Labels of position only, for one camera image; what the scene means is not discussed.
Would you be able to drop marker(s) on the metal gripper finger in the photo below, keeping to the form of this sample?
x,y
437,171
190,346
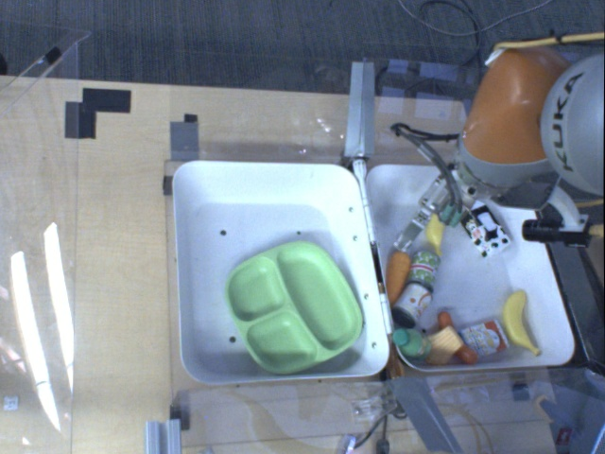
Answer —
x,y
409,233

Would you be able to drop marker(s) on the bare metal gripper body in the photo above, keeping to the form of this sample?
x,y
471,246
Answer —
x,y
442,196

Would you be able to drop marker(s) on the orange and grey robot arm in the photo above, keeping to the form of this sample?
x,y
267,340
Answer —
x,y
510,111

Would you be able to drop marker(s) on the small yellow banana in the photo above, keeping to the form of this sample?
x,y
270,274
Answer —
x,y
436,234

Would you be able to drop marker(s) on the green and white can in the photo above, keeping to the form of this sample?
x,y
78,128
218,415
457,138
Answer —
x,y
425,267

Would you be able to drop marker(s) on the orange carrot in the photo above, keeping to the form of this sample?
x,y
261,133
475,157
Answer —
x,y
398,274

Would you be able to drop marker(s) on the cow print milk carton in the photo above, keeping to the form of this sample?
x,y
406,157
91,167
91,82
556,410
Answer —
x,y
489,234

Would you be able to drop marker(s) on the white can with orange print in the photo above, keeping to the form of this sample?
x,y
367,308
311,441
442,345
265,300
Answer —
x,y
412,303

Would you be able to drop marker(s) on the white plastic tray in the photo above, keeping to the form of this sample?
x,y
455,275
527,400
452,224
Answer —
x,y
477,286
264,192

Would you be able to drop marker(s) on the red sausage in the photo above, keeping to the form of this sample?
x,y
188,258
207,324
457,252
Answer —
x,y
444,319

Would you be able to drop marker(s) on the green bottle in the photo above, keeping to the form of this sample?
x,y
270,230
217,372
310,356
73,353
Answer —
x,y
411,343

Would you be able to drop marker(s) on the green divided plate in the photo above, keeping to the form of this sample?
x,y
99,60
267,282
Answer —
x,y
312,286

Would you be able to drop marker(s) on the yellow bread slice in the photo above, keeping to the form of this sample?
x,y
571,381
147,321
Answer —
x,y
444,345

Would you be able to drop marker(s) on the white and orange packet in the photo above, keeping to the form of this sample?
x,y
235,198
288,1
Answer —
x,y
484,339

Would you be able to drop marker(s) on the large yellow banana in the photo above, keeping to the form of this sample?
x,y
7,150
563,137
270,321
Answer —
x,y
516,319

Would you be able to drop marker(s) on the black cylinder on white bracket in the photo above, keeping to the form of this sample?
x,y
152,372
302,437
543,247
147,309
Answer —
x,y
558,232

